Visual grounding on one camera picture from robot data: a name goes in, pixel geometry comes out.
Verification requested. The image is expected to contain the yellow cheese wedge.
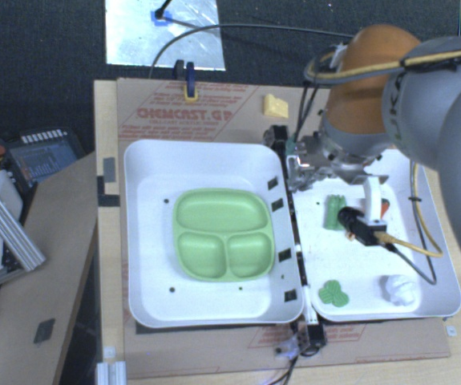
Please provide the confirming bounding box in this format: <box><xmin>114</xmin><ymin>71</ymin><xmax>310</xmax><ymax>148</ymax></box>
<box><xmin>262</xmin><ymin>93</ymin><xmax>290</xmax><ymax>120</ymax></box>

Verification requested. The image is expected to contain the black block with thin wires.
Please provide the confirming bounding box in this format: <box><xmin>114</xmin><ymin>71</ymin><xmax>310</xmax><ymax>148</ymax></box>
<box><xmin>274</xmin><ymin>320</ymin><xmax>328</xmax><ymax>359</ymax></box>
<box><xmin>263</xmin><ymin>124</ymin><xmax>290</xmax><ymax>152</ymax></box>

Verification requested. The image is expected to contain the white lumpy toy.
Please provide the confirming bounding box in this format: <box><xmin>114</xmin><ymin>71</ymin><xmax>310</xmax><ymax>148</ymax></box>
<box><xmin>378</xmin><ymin>274</ymin><xmax>419</xmax><ymax>307</ymax></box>

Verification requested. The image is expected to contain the black cylinder on white bracket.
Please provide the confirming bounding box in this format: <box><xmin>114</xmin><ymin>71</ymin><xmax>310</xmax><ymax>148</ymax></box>
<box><xmin>337</xmin><ymin>176</ymin><xmax>390</xmax><ymax>248</ymax></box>

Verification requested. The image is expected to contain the white plastic tray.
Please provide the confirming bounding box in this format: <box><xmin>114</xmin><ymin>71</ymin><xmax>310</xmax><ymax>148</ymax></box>
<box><xmin>123</xmin><ymin>139</ymin><xmax>306</xmax><ymax>330</ymax></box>
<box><xmin>293</xmin><ymin>147</ymin><xmax>461</xmax><ymax>323</ymax></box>

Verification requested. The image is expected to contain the green leaf-shaped toy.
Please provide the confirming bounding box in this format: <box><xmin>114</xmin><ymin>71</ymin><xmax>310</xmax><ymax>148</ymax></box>
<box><xmin>317</xmin><ymin>279</ymin><xmax>350</xmax><ymax>308</ymax></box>

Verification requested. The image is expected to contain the green toy vegetable bundle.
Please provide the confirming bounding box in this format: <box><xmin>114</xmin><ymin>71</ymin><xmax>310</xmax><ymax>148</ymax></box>
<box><xmin>322</xmin><ymin>193</ymin><xmax>348</xmax><ymax>231</ymax></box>

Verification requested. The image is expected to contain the thin black and white rod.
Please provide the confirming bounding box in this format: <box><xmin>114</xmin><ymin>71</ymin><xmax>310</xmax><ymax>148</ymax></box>
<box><xmin>278</xmin><ymin>144</ymin><xmax>312</xmax><ymax>323</ymax></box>

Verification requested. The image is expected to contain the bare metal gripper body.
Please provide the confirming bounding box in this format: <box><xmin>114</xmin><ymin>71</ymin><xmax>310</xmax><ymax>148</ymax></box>
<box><xmin>293</xmin><ymin>132</ymin><xmax>380</xmax><ymax>185</ymax></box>

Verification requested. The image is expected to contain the green divided plate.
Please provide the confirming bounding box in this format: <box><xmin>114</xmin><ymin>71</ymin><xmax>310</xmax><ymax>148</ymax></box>
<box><xmin>172</xmin><ymin>187</ymin><xmax>277</xmax><ymax>283</ymax></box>

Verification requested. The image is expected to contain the brown cardboard board red print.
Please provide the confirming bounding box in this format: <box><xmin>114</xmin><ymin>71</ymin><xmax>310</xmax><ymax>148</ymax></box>
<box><xmin>115</xmin><ymin>77</ymin><xmax>452</xmax><ymax>381</ymax></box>

